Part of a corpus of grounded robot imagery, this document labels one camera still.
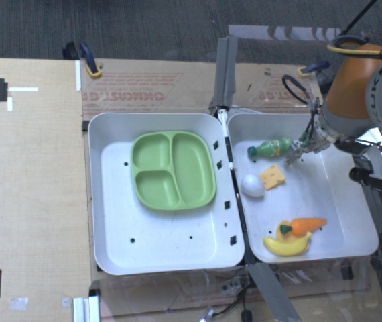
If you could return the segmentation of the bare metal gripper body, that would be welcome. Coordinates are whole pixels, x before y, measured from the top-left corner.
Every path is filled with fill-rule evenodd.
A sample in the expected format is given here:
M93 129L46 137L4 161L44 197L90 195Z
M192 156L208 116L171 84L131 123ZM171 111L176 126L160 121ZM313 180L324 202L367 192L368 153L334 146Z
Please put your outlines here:
M330 147L338 132L329 125L311 125L298 139L298 149L303 153L318 153Z

